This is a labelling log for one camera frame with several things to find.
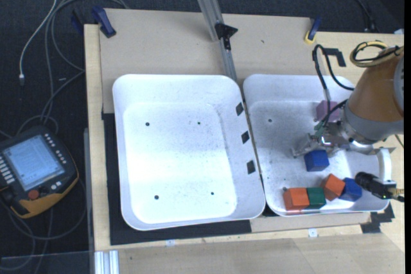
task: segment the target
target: blue block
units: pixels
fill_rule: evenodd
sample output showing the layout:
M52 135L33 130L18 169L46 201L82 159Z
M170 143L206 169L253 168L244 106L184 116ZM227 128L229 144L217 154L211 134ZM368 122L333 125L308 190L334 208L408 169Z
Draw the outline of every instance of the blue block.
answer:
M328 155L325 150L311 151L304 156L307 171L322 171L329 166Z
M362 188L352 178L343 179L345 182L344 190L340 195L341 200L355 202L362 196Z

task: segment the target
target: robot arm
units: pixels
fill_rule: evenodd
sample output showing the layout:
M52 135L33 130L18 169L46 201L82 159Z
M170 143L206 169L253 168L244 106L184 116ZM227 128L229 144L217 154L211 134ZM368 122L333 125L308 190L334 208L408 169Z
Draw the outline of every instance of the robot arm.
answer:
M369 46L382 50L375 58L358 60L357 53ZM350 59L366 68L353 93L328 112L315 127L315 134L307 134L302 144L293 149L294 157L315 149L325 149L330 154L338 150L370 154L374 143L404 133L404 47L364 42L353 50ZM336 110L340 112L339 120L328 122Z

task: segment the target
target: blue clamp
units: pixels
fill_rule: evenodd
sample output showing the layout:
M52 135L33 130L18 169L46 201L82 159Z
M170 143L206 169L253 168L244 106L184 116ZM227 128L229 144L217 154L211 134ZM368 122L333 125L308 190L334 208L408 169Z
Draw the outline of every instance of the blue clamp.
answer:
M314 20L314 23L311 27L311 30L307 32L304 41L311 45L314 43L315 41L315 34L317 33L317 31L319 30L320 27L320 23L321 23L321 17L317 16L317 18Z
M111 38L116 35L116 31L111 26L109 18L107 17L107 14L103 7L93 6L91 13L96 21L101 24L100 30L107 38Z

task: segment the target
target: white cable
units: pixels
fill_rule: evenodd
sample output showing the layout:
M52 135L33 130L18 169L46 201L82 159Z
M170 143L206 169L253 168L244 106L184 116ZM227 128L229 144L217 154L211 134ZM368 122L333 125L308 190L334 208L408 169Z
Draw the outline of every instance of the white cable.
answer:
M21 52L20 55L20 62L19 62L19 69L20 69L20 75L19 75L19 79L20 79L20 84L23 86L24 85L24 73L23 73L23 58L24 58L24 54L26 52L26 49L28 47L28 45L30 44L30 42L33 40L33 38L36 36L36 34L39 32L39 30L41 29L41 27L43 27L44 23L47 21L47 19L49 18L49 16L51 15L52 11L54 10L55 6L57 4L57 0L54 0L53 6L51 7L50 11L48 12L47 16L44 18L44 20L41 22L41 24L39 25L39 27L34 31L33 35L30 37L30 39L27 41L26 45L23 48L23 51Z

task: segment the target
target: black mat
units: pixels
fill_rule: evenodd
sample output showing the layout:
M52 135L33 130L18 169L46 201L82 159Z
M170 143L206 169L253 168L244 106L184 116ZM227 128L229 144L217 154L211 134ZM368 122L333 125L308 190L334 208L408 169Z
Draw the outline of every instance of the black mat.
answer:
M111 245L251 233L251 225L249 220L190 225L152 231L139 231L128 226L121 215L116 125L114 121L114 114L104 114L103 120L105 132L107 187L109 191Z

